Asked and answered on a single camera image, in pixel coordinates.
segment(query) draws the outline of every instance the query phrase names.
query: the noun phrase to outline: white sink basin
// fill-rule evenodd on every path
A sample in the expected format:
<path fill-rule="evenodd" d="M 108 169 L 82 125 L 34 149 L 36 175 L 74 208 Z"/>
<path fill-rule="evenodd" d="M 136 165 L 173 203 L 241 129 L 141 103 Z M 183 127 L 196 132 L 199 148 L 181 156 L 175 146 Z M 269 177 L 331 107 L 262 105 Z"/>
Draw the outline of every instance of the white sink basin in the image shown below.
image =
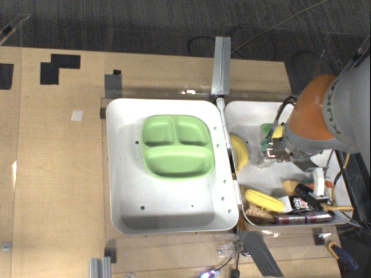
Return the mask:
<path fill-rule="evenodd" d="M 145 168 L 141 129 L 154 115 L 191 115 L 208 127 L 214 168 L 202 178 L 162 180 Z M 238 220 L 218 109 L 206 101 L 116 99 L 107 107 L 111 219 L 127 234 L 225 231 Z"/>

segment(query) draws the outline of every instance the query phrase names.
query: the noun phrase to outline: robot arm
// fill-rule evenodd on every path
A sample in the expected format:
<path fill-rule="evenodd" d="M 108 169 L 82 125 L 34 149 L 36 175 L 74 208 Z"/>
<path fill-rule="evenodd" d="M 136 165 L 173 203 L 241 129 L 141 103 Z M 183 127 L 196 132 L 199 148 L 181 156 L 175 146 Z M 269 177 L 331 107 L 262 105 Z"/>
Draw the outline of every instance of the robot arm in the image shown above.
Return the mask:
<path fill-rule="evenodd" d="M 299 96 L 280 143 L 293 161 L 324 149 L 360 152 L 370 174 L 370 56 L 338 77 L 313 79 Z"/>

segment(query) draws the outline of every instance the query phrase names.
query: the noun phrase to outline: white tray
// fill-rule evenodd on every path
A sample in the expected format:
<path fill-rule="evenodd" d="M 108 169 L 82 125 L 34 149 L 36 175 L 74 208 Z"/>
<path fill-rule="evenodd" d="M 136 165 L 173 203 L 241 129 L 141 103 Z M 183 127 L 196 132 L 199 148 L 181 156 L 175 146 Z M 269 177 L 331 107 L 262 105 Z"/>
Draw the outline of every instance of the white tray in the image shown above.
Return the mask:
<path fill-rule="evenodd" d="M 152 177 L 141 157 L 141 128 L 153 115 L 192 115 L 207 125 L 214 169 L 184 181 Z M 226 231 L 238 208 L 220 113 L 206 101 L 116 99 L 107 107 L 111 218 L 128 234 Z"/>
<path fill-rule="evenodd" d="M 273 122 L 280 104 L 281 103 L 273 102 L 234 101 L 229 103 L 225 108 L 225 119 L 230 134 L 236 134 L 242 140 L 248 142 L 246 146 L 249 152 L 249 162 L 237 175 L 238 183 L 275 197 L 285 195 L 282 187 L 282 182 L 284 180 L 302 180 L 309 176 L 309 174 L 303 173 L 292 162 L 275 162 L 272 166 L 262 169 L 257 166 L 260 149 L 259 143 L 262 139 L 260 125 Z M 280 122 L 287 121 L 292 108 L 291 106 L 285 108 L 281 115 Z M 326 166 L 329 154 L 330 150 L 323 151 L 322 154 L 313 156 L 312 161 L 319 167 L 324 167 Z M 339 170 L 339 163 L 337 162 L 336 156 L 333 155 L 326 176 L 334 179 Z M 343 180 L 340 180 L 336 184 L 335 200 L 338 205 L 351 205 Z M 330 222 L 321 223 L 321 225 L 343 223 L 343 220 L 335 218 Z"/>

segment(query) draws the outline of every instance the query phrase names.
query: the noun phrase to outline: gray carpet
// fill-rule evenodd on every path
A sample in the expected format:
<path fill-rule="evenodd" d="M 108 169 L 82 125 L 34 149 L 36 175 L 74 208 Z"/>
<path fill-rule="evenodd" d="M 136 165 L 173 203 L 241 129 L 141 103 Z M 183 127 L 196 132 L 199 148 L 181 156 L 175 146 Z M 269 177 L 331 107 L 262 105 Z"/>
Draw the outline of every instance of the gray carpet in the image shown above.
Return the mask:
<path fill-rule="evenodd" d="M 237 47 L 321 0 L 0 0 L 0 27 L 29 13 L 6 45 L 213 56 L 213 42 Z M 338 73 L 370 33 L 370 0 L 330 0 L 244 46 L 236 58 L 284 61 L 294 93 L 321 72 Z"/>

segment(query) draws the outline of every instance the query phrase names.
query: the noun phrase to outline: small object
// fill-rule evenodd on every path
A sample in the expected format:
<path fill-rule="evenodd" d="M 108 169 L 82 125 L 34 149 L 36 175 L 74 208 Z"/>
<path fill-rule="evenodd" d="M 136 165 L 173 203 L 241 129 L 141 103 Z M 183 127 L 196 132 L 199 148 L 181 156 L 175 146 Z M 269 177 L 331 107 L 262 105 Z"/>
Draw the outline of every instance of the small object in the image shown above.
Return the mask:
<path fill-rule="evenodd" d="M 264 135 L 268 135 L 271 129 L 272 129 L 271 123 L 263 123 L 262 125 L 260 125 L 260 130 L 264 133 Z"/>
<path fill-rule="evenodd" d="M 325 211 L 309 211 L 302 213 L 305 216 L 307 224 L 316 224 L 318 222 L 327 222 L 332 220 L 332 216 Z"/>
<path fill-rule="evenodd" d="M 272 196 L 268 196 L 265 193 L 255 191 L 254 189 L 248 189 L 245 192 L 245 199 L 261 208 L 274 212 L 281 212 L 284 208 L 284 205 L 280 200 L 277 200 Z"/>
<path fill-rule="evenodd" d="M 283 210 L 281 211 L 282 213 L 290 213 L 292 212 L 292 206 L 291 206 L 291 201 L 290 201 L 290 197 L 289 196 L 284 196 L 284 197 L 279 197 L 277 200 L 280 200 L 283 205 L 284 205 L 284 208 Z"/>
<path fill-rule="evenodd" d="M 274 216 L 277 225 L 302 225 L 305 224 L 305 216 L 300 214 L 278 214 Z"/>
<path fill-rule="evenodd" d="M 352 272 L 359 268 L 359 265 L 354 258 L 350 256 L 348 252 L 336 245 L 335 242 L 329 243 L 328 250 L 330 251 L 331 255 L 338 260 L 340 269 L 343 268 L 342 265 L 345 265 L 347 269 Z"/>
<path fill-rule="evenodd" d="M 329 178 L 325 179 L 325 196 L 331 197 L 332 193 L 332 181 Z"/>
<path fill-rule="evenodd" d="M 354 208 L 352 206 L 332 206 L 330 204 L 327 204 L 327 203 L 321 203 L 321 207 L 324 211 L 335 211 L 335 210 L 338 210 L 338 211 L 342 211 L 342 212 L 353 212 L 354 211 Z"/>
<path fill-rule="evenodd" d="M 239 278 L 239 274 L 240 274 L 240 272 L 239 272 L 238 269 L 233 269 L 231 271 L 231 278 Z"/>
<path fill-rule="evenodd" d="M 298 180 L 285 180 L 282 185 L 283 185 L 283 189 L 285 190 L 285 193 L 288 195 L 288 196 L 293 196 L 295 195 L 295 188 L 297 187 L 297 185 L 300 184 L 300 181 Z"/>
<path fill-rule="evenodd" d="M 249 203 L 249 208 L 245 211 L 245 214 L 255 224 L 260 224 L 265 221 L 274 221 L 274 218 L 271 214 L 264 211 L 262 208 L 257 207 L 253 203 Z"/>
<path fill-rule="evenodd" d="M 249 153 L 248 148 L 246 147 L 245 143 L 236 135 L 230 135 L 232 149 L 234 150 L 233 154 L 235 154 L 235 165 L 236 165 L 236 173 L 239 173 L 240 169 L 245 166 L 249 161 Z"/>
<path fill-rule="evenodd" d="M 328 197 L 320 197 L 314 194 L 313 190 L 304 184 L 298 184 L 295 187 L 295 192 L 315 211 L 322 210 L 321 203 L 327 203 Z"/>
<path fill-rule="evenodd" d="M 283 126 L 277 126 L 273 132 L 272 139 L 281 138 L 283 136 Z"/>
<path fill-rule="evenodd" d="M 2 242 L 1 251 L 10 251 L 12 250 L 12 242 Z"/>
<path fill-rule="evenodd" d="M 311 211 L 308 203 L 298 196 L 289 196 L 291 207 L 294 212 Z"/>
<path fill-rule="evenodd" d="M 261 168 L 261 169 L 262 168 L 267 168 L 270 165 L 272 165 L 274 162 L 275 162 L 274 159 L 269 159 L 265 155 L 263 155 L 261 152 L 259 152 L 259 158 L 258 158 L 258 162 L 257 162 L 257 166 L 259 168 Z"/>
<path fill-rule="evenodd" d="M 325 175 L 323 168 L 315 168 L 312 171 L 314 188 L 313 192 L 317 196 L 323 196 L 325 194 Z"/>
<path fill-rule="evenodd" d="M 73 122 L 81 122 L 82 121 L 82 115 L 83 115 L 83 110 L 74 110 L 72 112 L 71 120 Z"/>
<path fill-rule="evenodd" d="M 208 271 L 208 272 L 205 272 L 203 273 L 200 278 L 215 278 L 216 276 L 219 276 L 219 271 Z"/>
<path fill-rule="evenodd" d="M 310 178 L 305 178 L 301 181 L 302 184 L 304 184 L 305 186 L 311 188 L 311 189 L 314 189 L 314 181 L 313 179 L 310 179 Z"/>

